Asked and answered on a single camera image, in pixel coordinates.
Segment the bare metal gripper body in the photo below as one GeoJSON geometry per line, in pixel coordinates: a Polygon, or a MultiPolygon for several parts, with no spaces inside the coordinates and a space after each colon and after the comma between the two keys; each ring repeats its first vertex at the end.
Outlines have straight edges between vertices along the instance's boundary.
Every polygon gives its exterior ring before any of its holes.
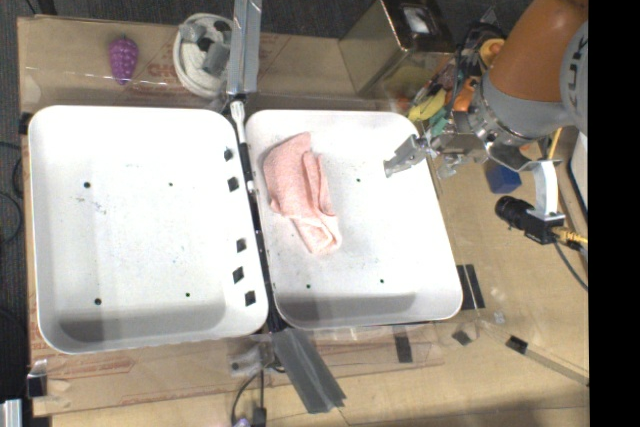
{"type": "Polygon", "coordinates": [[[501,133],[484,125],[474,128],[469,118],[467,112],[452,111],[448,115],[437,113],[429,120],[425,137],[432,159],[438,161],[436,175],[443,161],[456,162],[459,167],[488,160],[488,147],[501,133]]]}

